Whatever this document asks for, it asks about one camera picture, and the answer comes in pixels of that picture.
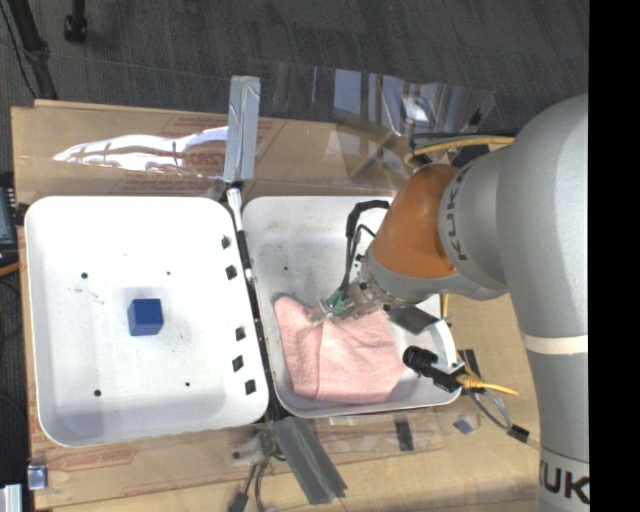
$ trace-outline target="metal rod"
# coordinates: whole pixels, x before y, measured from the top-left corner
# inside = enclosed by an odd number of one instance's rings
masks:
[[[29,2],[27,0],[7,0],[7,3],[18,28],[18,34],[20,34],[22,46],[27,55],[27,62],[33,68],[36,77],[38,97],[57,100],[58,94],[47,66],[49,48],[47,43],[40,38]]]
[[[84,0],[73,0],[73,20],[78,21],[84,18]]]

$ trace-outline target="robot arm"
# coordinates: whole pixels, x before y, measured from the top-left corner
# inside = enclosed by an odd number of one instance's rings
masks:
[[[586,95],[564,101],[460,170],[417,171],[391,204],[345,308],[511,294],[540,410],[539,512],[590,507],[587,112]]]

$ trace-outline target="pink cloth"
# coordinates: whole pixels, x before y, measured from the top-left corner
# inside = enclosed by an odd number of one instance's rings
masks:
[[[382,311],[313,325],[290,297],[274,304],[294,392],[311,400],[385,402],[405,371]]]

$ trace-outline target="black connector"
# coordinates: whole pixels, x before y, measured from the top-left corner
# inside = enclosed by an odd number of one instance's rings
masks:
[[[419,375],[433,379],[433,383],[436,386],[444,389],[448,393],[452,393],[461,387],[457,378],[467,373],[464,366],[460,366],[460,368],[451,373],[446,373],[435,368],[433,365],[438,362],[438,356],[430,350],[413,345],[404,351],[402,362]]]
[[[530,432],[518,425],[511,425],[511,428],[507,430],[507,434],[524,444],[527,444],[529,441]]]
[[[233,503],[229,507],[229,512],[244,512],[244,509],[249,502],[249,495],[244,492],[239,492],[233,499]]]

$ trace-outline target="gray carpet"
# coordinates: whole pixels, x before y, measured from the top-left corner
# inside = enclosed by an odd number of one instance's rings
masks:
[[[340,68],[494,91],[484,128],[517,130],[588,91],[587,0],[89,0],[83,44],[63,38],[71,0],[31,7],[61,100],[226,113],[229,78],[258,74],[262,115],[327,120],[331,101],[312,97],[309,73]],[[33,97],[1,20],[0,64],[0,173],[10,176],[9,108]],[[297,66],[286,97],[279,65]],[[8,282],[17,286],[15,276]],[[0,394],[24,408],[17,300],[0,287]],[[22,420],[8,405],[0,405],[0,450],[2,487],[22,478],[26,453]]]

